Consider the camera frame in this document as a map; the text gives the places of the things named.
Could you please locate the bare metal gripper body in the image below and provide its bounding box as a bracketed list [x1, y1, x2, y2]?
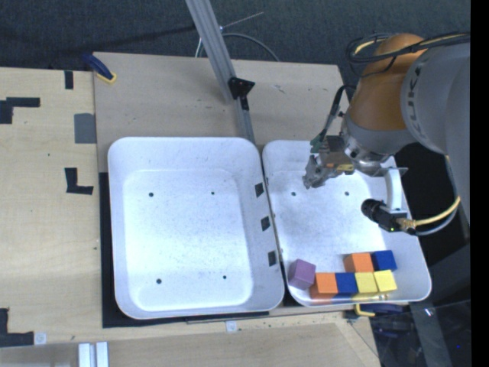
[317, 135, 391, 177]

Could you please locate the white plastic tray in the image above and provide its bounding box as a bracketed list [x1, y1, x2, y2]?
[107, 135, 286, 320]
[261, 139, 433, 308]

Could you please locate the orange cube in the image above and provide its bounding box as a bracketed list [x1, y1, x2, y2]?
[309, 271, 339, 300]
[342, 252, 375, 274]

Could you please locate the purple cube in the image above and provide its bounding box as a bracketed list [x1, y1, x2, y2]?
[287, 258, 317, 291]

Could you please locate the blue cube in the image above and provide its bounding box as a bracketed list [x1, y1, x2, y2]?
[371, 249, 399, 272]
[335, 271, 359, 296]

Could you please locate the yellow cube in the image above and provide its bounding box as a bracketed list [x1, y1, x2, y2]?
[373, 268, 399, 294]
[355, 271, 380, 295]

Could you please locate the pale wood board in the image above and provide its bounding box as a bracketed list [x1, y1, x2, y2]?
[92, 51, 368, 336]

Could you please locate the black cylinder on white bracket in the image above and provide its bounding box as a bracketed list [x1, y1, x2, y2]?
[360, 166, 413, 233]

